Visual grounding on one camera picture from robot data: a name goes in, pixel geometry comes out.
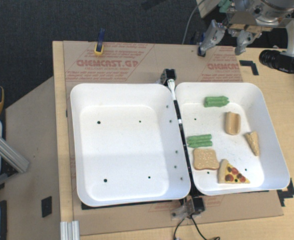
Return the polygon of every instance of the toy pizza slice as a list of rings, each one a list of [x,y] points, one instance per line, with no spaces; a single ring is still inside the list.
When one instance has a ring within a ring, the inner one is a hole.
[[[227,159],[223,159],[218,170],[218,183],[242,184],[250,183],[250,181],[237,168],[232,166]]]

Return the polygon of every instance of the cardboard sheet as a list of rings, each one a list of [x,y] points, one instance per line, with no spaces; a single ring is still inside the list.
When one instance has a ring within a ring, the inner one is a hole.
[[[94,54],[95,42],[64,41],[66,99],[70,143],[74,220],[81,235],[94,235],[177,225],[170,211],[179,201],[82,209],[76,189],[76,167],[70,91],[79,83],[155,83],[164,69],[175,69],[182,82],[241,82],[234,48],[216,46],[206,57],[195,45],[104,43],[104,53]],[[204,196],[206,211],[197,223],[212,223],[282,215],[276,191]]]

